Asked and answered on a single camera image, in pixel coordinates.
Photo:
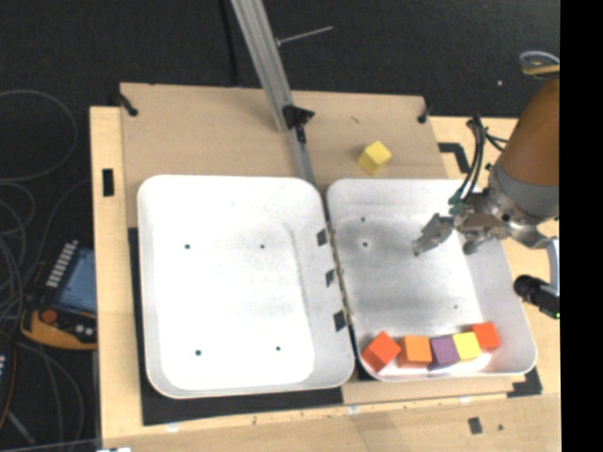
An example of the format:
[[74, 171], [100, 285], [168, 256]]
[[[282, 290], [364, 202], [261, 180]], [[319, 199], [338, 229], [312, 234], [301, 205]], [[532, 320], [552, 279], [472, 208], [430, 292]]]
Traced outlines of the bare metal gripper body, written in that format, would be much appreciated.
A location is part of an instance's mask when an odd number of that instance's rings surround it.
[[546, 218], [529, 213], [494, 189], [466, 196], [451, 207], [451, 215], [462, 236], [467, 232], [488, 232], [493, 236], [491, 240], [509, 238], [529, 250], [543, 250], [558, 239], [539, 230]]

